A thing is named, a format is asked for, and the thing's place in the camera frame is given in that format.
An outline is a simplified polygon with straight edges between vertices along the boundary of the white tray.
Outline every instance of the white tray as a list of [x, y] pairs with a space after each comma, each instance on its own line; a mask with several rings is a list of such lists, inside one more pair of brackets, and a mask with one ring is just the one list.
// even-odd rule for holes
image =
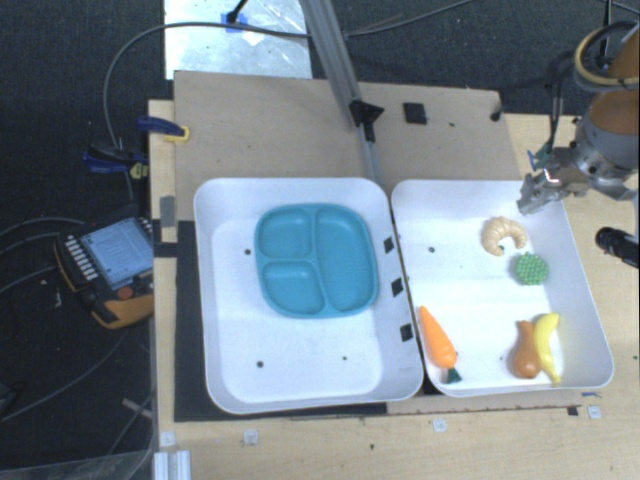
[[[254, 232], [278, 206], [327, 203], [367, 224], [379, 290], [371, 307], [347, 317], [298, 319], [269, 307], [261, 293]], [[251, 414], [413, 396], [423, 365], [404, 290], [388, 199], [359, 178], [216, 179], [195, 200], [198, 264], [209, 395], [223, 410]]]
[[[443, 370], [427, 355], [432, 383], [450, 396], [477, 396], [537, 389], [593, 388], [609, 382], [613, 359], [584, 275], [562, 204], [522, 216], [516, 200], [521, 182], [427, 181], [400, 183], [392, 207], [411, 297], [426, 306], [449, 335], [463, 378], [444, 384]], [[520, 222], [529, 241], [505, 254], [480, 244], [485, 221], [505, 216]], [[521, 285], [513, 275], [517, 255], [529, 251], [549, 265], [541, 286]], [[551, 348], [562, 381], [552, 386], [541, 372], [533, 380], [511, 372], [516, 321], [560, 314]]]

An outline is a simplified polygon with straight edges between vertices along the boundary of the wooden table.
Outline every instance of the wooden table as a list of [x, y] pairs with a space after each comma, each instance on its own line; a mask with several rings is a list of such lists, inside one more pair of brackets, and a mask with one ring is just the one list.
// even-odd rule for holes
[[[154, 115], [171, 119], [173, 111], [173, 102], [151, 102]], [[503, 119], [517, 168], [524, 175], [529, 170], [525, 152], [537, 150], [546, 139], [548, 120], [529, 115]], [[562, 119], [559, 144], [573, 137], [573, 128], [570, 118]], [[160, 199], [176, 192], [176, 147], [180, 146], [158, 135], [150, 137], [154, 218], [160, 215]], [[506, 158], [512, 159], [511, 153]], [[198, 479], [640, 478], [638, 271], [603, 255], [594, 244], [600, 227], [632, 230], [635, 217], [628, 203], [595, 192], [564, 204], [615, 361], [608, 386], [591, 396], [572, 393], [579, 400], [577, 416], [569, 415], [566, 407], [555, 407], [176, 423], [176, 264], [172, 258], [156, 258], [157, 423], [161, 435], [174, 432], [176, 437], [176, 444], [167, 449], [190, 450], [192, 477]], [[162, 239], [175, 240], [175, 229], [164, 227]], [[601, 418], [590, 417], [589, 406], [597, 406]], [[445, 432], [435, 431], [436, 419], [444, 419]], [[258, 431], [257, 445], [244, 444], [245, 430]]]

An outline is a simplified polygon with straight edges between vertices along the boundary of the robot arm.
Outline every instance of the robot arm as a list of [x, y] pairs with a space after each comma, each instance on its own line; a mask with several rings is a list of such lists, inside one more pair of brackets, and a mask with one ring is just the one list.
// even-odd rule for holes
[[[584, 50], [597, 41], [602, 30], [585, 38], [574, 61], [578, 84], [597, 94], [578, 124], [570, 146], [546, 152], [542, 172], [525, 177], [518, 200], [523, 214], [538, 212], [547, 203], [569, 194], [584, 196], [591, 188], [617, 201], [633, 200], [638, 221], [638, 192], [625, 186], [627, 179], [638, 172], [638, 26], [625, 38], [606, 76], [587, 71], [582, 59]], [[637, 226], [635, 236], [603, 228], [596, 243], [625, 263], [638, 267]]]

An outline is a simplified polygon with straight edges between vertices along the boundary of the beige curved toy food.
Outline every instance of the beige curved toy food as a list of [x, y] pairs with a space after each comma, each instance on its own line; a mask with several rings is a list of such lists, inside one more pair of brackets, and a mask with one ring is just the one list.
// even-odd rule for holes
[[520, 224], [506, 217], [494, 217], [482, 230], [482, 247], [489, 254], [502, 256], [504, 251], [499, 242], [508, 236], [513, 238], [518, 249], [522, 249], [527, 244], [527, 233]]

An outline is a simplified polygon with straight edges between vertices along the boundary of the yellow banana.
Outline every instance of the yellow banana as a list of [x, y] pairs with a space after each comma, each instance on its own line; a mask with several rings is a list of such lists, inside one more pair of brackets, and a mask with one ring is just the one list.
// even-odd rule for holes
[[551, 377], [554, 384], [560, 382], [560, 376], [556, 373], [553, 364], [549, 338], [551, 333], [556, 330], [559, 320], [560, 315], [558, 313], [547, 313], [536, 322], [533, 330], [533, 341], [536, 346], [536, 352], [538, 352], [538, 357], [540, 357], [540, 364], [545, 373]]

